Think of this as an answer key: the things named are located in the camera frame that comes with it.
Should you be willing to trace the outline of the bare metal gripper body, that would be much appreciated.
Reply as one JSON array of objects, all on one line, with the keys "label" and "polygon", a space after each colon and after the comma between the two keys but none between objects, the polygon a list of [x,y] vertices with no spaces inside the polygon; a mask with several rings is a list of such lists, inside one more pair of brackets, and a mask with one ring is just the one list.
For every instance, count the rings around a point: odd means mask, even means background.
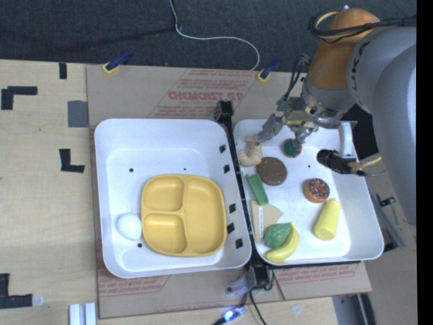
[{"label": "bare metal gripper body", "polygon": [[342,105],[336,100],[320,101],[313,96],[282,97],[283,120],[289,125],[316,125],[334,128],[342,117]]}]

